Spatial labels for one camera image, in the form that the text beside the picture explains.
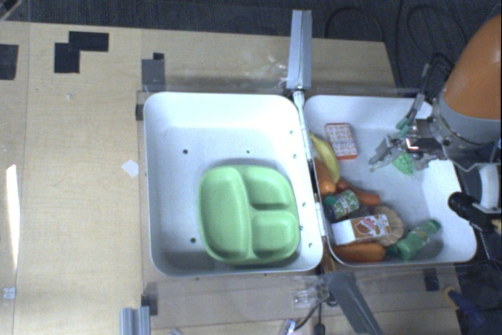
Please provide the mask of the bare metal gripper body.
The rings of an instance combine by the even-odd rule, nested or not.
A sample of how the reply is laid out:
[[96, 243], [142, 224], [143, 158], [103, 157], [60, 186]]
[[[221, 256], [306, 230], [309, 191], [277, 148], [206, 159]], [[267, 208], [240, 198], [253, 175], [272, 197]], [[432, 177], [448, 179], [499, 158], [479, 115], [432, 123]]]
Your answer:
[[397, 125], [398, 144], [413, 162], [446, 160], [442, 145], [431, 133], [430, 119], [403, 118]]

